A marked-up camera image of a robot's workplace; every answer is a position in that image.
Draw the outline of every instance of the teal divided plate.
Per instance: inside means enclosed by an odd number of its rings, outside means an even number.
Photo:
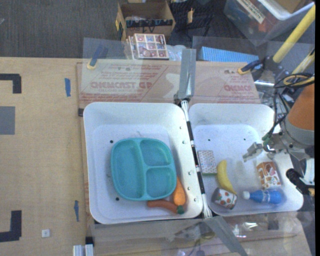
[[[119,140],[111,150],[111,174],[115,190],[128,200],[165,198],[177,185],[171,151],[158,139]]]

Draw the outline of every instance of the toy water bottle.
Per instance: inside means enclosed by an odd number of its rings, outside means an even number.
[[[275,189],[260,189],[254,192],[243,191],[242,196],[246,200],[251,199],[258,203],[279,204],[282,201],[282,194],[279,190]]]

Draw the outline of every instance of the yellow banana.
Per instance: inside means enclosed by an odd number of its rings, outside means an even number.
[[[228,175],[227,175],[227,161],[222,160],[216,167],[216,177],[218,179],[219,185],[222,189],[229,191],[233,194],[237,194],[237,192],[234,190]]]

